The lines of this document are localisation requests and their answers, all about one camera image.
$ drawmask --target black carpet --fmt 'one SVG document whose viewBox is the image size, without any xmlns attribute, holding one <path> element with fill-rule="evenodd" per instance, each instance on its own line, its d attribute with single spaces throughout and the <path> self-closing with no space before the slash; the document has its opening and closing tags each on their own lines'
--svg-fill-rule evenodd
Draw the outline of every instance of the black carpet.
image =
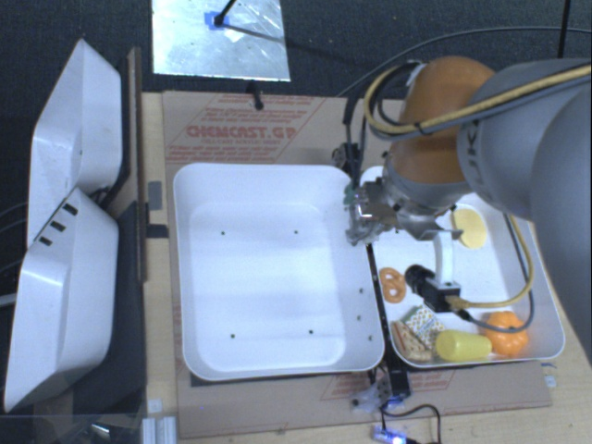
<svg viewBox="0 0 592 444">
<path fill-rule="evenodd" d="M 280 0 L 292 82 L 265 93 L 335 95 L 399 51 L 453 32 L 498 26 L 559 26 L 563 0 Z M 573 0 L 570 26 L 590 29 L 592 0 Z M 0 212 L 27 198 L 31 134 L 79 38 L 114 66 L 132 46 L 143 50 L 145 91 L 243 93 L 246 82 L 152 73 L 151 0 L 0 0 Z M 431 44 L 411 55 L 479 59 L 494 69 L 557 54 L 557 31 L 513 31 Z M 590 36 L 571 33 L 566 56 L 590 56 Z M 24 215 L 0 218 L 0 228 Z M 0 270 L 24 253 L 24 226 L 0 233 Z M 0 294 L 18 270 L 0 273 Z M 0 311 L 0 374 L 8 311 Z"/>
</svg>

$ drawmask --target silver metal plate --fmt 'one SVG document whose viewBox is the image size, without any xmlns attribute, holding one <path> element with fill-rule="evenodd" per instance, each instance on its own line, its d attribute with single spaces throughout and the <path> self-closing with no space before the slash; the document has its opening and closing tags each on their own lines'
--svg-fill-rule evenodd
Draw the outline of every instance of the silver metal plate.
<svg viewBox="0 0 592 444">
<path fill-rule="evenodd" d="M 290 81 L 279 0 L 152 0 L 156 74 Z"/>
</svg>

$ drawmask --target wooden table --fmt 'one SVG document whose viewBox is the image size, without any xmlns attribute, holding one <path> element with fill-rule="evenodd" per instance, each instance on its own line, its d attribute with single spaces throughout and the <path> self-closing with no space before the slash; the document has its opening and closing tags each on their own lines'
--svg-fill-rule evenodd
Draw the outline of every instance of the wooden table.
<svg viewBox="0 0 592 444">
<path fill-rule="evenodd" d="M 161 180 L 165 184 L 163 157 L 163 110 L 161 95 L 145 93 L 142 97 L 142 149 L 144 179 Z M 155 224 L 167 224 L 167 207 L 152 212 Z M 147 399 L 158 398 L 162 412 L 155 415 L 174 415 L 177 412 L 177 381 L 175 376 L 173 317 L 171 307 L 170 264 L 167 239 L 147 240 L 147 281 L 144 284 L 145 327 L 147 347 Z M 557 383 L 551 390 L 553 405 L 546 408 L 444 416 L 444 443 L 538 443 L 592 442 L 592 367 L 565 319 L 561 306 L 560 317 L 565 330 L 563 353 L 547 366 L 546 373 Z M 436 438 L 435 419 L 407 419 L 391 423 L 408 436 L 422 443 Z M 220 438 L 182 440 L 181 444 L 271 444 L 319 443 L 353 444 L 372 442 L 370 425 L 342 425 L 285 433 L 259 433 Z"/>
</svg>

